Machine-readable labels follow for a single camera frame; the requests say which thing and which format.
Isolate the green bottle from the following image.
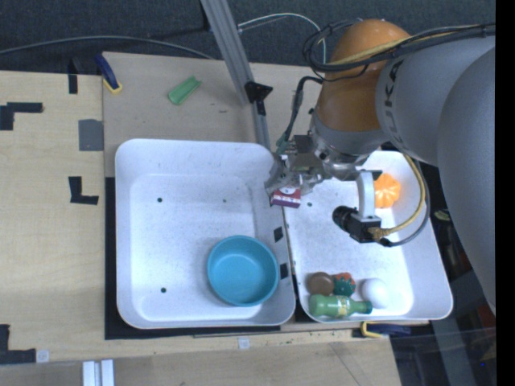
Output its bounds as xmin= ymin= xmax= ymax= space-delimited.
xmin=307 ymin=293 xmax=374 ymax=321

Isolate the black cylinder on white bracket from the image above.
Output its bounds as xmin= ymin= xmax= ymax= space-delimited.
xmin=332 ymin=170 xmax=384 ymax=244

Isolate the blue bowl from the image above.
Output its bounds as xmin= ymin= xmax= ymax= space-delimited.
xmin=206 ymin=234 xmax=280 ymax=308

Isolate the orange pumpkin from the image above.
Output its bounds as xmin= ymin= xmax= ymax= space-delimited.
xmin=373 ymin=172 xmax=402 ymax=209

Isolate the brown cardboard board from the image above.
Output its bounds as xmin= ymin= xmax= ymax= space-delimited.
xmin=101 ymin=51 xmax=434 ymax=342

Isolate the white plastic tray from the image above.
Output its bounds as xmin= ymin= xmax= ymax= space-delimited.
xmin=114 ymin=138 xmax=297 ymax=331
xmin=280 ymin=148 xmax=455 ymax=323

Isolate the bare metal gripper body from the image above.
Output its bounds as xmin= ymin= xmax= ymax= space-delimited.
xmin=276 ymin=133 xmax=370 ymax=193

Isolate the red tomato with green stem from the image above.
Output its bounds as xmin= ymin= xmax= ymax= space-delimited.
xmin=332 ymin=271 xmax=357 ymax=298

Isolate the small red and white carton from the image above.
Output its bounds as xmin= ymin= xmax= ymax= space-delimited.
xmin=270 ymin=187 xmax=303 ymax=210

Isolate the white egg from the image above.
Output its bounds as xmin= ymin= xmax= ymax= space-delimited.
xmin=360 ymin=277 xmax=391 ymax=310

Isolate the green pea pod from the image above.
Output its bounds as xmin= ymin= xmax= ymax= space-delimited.
xmin=167 ymin=75 xmax=203 ymax=106

